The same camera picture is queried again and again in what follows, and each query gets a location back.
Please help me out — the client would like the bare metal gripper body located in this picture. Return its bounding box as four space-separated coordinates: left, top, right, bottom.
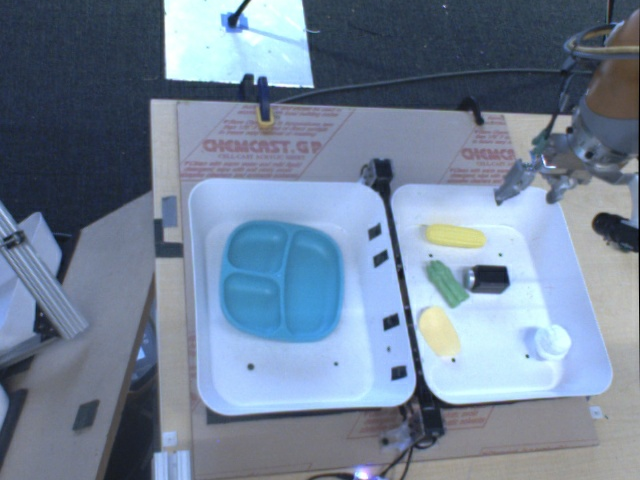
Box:
532 133 632 185

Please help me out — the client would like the yellow corn cob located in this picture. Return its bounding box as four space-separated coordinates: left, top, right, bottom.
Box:
424 223 488 251

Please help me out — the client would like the black can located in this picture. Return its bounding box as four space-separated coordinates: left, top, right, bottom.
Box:
461 263 512 296

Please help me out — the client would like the green asparagus bundle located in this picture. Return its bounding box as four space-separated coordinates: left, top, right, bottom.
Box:
425 259 471 310

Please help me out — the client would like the thin black rod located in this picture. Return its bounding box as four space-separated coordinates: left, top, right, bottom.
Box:
377 183 434 410

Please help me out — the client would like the white plastic bottle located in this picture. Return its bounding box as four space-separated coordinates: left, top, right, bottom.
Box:
523 323 573 362

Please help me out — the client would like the yellow lemon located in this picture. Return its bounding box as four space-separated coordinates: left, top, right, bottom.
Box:
417 305 462 359

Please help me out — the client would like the white plastic tray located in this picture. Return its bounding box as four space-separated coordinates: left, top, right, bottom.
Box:
187 177 419 417
389 182 615 406

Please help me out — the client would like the brown cardboard board red print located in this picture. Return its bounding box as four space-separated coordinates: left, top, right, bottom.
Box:
176 99 601 475

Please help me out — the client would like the blue divided plate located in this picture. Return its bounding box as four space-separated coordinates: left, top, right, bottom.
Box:
218 219 346 345

